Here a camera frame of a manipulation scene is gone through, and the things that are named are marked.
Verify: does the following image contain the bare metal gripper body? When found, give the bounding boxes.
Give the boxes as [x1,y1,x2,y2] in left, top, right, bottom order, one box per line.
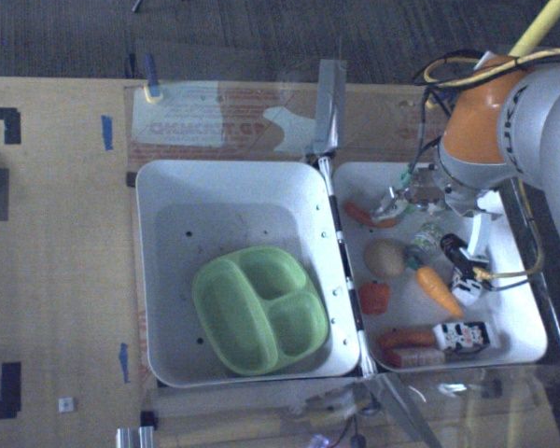
[402,164,451,211]

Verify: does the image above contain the small orange carrot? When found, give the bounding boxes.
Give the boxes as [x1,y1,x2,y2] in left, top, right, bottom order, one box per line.
[343,201,399,230]

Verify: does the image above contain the clear plastic bottle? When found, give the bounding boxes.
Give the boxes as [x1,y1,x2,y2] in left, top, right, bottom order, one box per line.
[403,221,445,271]

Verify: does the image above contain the brown kiwi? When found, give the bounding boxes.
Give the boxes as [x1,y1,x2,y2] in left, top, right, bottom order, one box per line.
[363,237,408,280]

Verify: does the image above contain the orange carrot with green top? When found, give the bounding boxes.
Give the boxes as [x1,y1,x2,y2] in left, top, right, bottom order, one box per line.
[405,256,465,319]

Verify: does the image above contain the red bell pepper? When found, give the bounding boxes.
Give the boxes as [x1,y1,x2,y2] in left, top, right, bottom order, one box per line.
[357,281,392,316]

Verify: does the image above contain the white cow print carton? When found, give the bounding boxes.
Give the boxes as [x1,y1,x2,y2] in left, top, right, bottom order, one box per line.
[449,268,485,307]
[431,320,500,355]

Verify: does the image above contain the orange sausage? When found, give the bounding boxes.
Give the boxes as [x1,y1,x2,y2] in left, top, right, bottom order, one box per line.
[377,328,438,351]

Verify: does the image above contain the brown cardboard board red print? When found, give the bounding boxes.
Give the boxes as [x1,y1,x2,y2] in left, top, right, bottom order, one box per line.
[123,80,560,441]

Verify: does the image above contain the white plastic tray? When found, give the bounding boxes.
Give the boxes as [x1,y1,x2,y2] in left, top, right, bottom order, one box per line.
[331,161,550,373]
[134,158,362,389]

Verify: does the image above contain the green divided plate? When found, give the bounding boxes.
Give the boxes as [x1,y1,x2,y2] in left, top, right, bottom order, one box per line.
[190,245,331,377]

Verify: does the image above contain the black cylinder on white bracket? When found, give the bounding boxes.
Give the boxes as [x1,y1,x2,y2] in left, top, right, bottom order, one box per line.
[440,192,504,277]

